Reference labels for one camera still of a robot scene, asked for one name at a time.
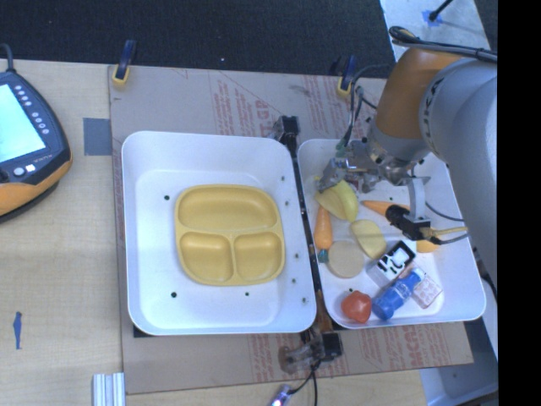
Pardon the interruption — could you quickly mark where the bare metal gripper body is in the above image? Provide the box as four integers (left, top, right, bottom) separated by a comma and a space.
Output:
336, 140, 424, 188

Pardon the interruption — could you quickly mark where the orange carrot with green end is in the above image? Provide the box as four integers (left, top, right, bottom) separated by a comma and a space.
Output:
313, 205, 335, 264

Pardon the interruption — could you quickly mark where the pale yellow crisp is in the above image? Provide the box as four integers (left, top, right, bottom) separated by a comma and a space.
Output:
349, 218, 388, 261

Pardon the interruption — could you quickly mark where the beige round biscuit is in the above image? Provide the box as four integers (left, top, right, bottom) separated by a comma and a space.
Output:
327, 239, 366, 280

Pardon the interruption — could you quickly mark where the white carton with black print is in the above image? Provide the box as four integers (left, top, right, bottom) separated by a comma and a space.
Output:
364, 239, 418, 289

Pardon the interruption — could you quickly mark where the blue bottle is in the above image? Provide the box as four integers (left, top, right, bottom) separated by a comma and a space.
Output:
371, 266, 426, 322

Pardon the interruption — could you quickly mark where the yellow divided plate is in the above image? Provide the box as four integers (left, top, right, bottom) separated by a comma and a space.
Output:
173, 184, 287, 288

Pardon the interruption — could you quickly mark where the red tomato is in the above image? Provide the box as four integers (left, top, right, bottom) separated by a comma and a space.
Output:
340, 289, 374, 325

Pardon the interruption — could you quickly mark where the clear packet with red print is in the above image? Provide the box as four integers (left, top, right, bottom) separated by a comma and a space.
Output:
411, 272, 444, 310

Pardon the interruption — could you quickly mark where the white plastic tray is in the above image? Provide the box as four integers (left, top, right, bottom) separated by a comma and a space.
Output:
297, 138, 488, 331
121, 130, 318, 337

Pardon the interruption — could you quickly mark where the brown cardboard board red print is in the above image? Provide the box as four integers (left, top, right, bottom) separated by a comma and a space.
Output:
107, 64, 475, 395

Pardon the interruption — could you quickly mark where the black cylinder on white bracket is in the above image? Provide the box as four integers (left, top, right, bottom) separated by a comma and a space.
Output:
384, 176, 434, 242

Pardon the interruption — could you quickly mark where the black block with thin wires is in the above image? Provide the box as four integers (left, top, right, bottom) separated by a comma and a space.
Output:
278, 331, 344, 372
272, 115, 302, 144

